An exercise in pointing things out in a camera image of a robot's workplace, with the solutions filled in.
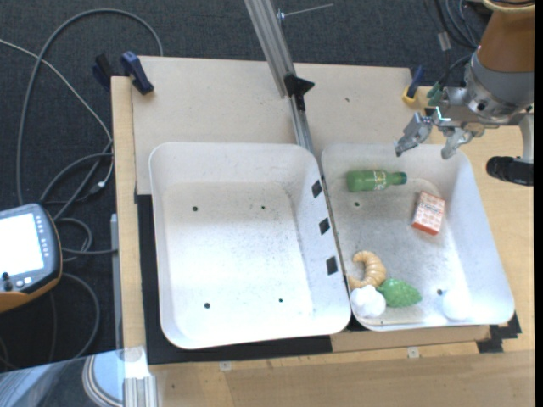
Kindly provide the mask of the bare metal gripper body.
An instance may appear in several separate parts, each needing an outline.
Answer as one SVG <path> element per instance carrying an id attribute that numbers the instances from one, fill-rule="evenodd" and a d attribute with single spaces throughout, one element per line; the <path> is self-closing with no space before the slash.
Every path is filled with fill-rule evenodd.
<path id="1" fill-rule="evenodd" d="M 447 137 L 460 131 L 481 137 L 487 129 L 521 125 L 532 118 L 532 105 L 503 102 L 474 87 L 446 87 L 434 108 L 434 124 Z"/>

